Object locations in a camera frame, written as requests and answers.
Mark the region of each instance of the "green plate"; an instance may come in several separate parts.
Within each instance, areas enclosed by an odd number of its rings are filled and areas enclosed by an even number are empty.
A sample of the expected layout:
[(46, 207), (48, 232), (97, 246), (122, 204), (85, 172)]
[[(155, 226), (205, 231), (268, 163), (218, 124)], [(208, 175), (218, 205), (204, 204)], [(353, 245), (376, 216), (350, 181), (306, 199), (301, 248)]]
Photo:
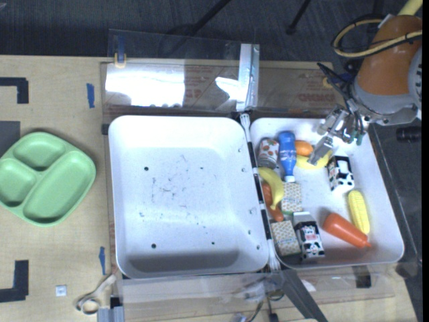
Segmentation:
[(94, 162), (46, 132), (22, 137), (0, 158), (0, 205), (39, 226), (63, 221), (95, 179)]

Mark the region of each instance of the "carrot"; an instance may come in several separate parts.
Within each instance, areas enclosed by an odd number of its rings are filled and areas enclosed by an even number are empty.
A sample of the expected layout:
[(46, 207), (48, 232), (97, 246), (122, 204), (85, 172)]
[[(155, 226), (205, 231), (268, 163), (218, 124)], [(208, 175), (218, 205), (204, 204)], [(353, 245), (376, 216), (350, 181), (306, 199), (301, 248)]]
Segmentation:
[(265, 206), (267, 207), (267, 210), (271, 214), (271, 216), (277, 221), (281, 222), (284, 220), (283, 213), (280, 211), (279, 207), (275, 207), (273, 210), (271, 208), (271, 204), (273, 203), (273, 195), (271, 193), (271, 187), (264, 182), (262, 184), (262, 193), (263, 193), (263, 199), (265, 200)]
[(295, 141), (297, 155), (309, 156), (313, 151), (313, 146), (306, 141)]

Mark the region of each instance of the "wooden table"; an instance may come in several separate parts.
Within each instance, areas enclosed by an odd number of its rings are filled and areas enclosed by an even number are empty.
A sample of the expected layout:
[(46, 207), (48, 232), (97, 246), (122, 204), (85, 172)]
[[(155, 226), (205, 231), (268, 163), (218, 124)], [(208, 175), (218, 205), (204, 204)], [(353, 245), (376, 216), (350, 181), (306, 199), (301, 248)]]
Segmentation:
[[(0, 288), (12, 287), (14, 261), (29, 260), (29, 294), (24, 301), (0, 303), (0, 321), (97, 320), (96, 315), (83, 315), (74, 305), (105, 278), (100, 247), (106, 249), (106, 272), (111, 271), (105, 140), (101, 133), (100, 65), (106, 61), (110, 59), (0, 56), (0, 76), (25, 77), (29, 81), (28, 104), (17, 104), (16, 88), (0, 87), (0, 121), (20, 121), (21, 136), (41, 130), (54, 133), (86, 152), (97, 167), (88, 195), (57, 226), (36, 227), (0, 209)], [(88, 104), (86, 84), (95, 88), (93, 108)], [(386, 270), (386, 276), (391, 297), (321, 304), (321, 310), (329, 321), (415, 321), (403, 279), (393, 266)], [(67, 286), (66, 296), (56, 296), (58, 285)], [(106, 290), (100, 297), (102, 305), (109, 304), (109, 294)], [(318, 294), (317, 300), (323, 303), (323, 292)], [(302, 319), (294, 307), (282, 307), (276, 312), (281, 321)], [(230, 321), (231, 316), (186, 321)], [(266, 312), (258, 314), (254, 321), (267, 321)]]

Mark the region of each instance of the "soda can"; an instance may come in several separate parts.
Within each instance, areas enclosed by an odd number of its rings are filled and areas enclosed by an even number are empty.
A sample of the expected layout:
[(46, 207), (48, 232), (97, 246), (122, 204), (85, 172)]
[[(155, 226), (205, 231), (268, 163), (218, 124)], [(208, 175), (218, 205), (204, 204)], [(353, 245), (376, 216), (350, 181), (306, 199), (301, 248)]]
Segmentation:
[(279, 143), (271, 138), (265, 138), (259, 145), (257, 165), (274, 169), (277, 166)]

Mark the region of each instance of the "yellow corn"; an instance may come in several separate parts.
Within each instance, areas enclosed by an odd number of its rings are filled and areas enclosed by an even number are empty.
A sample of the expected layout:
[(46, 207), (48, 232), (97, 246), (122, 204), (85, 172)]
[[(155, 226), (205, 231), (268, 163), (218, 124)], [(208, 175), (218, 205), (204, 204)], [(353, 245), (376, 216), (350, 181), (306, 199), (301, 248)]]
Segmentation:
[(368, 212), (362, 193), (352, 190), (349, 193), (349, 208), (353, 224), (365, 234), (369, 233)]

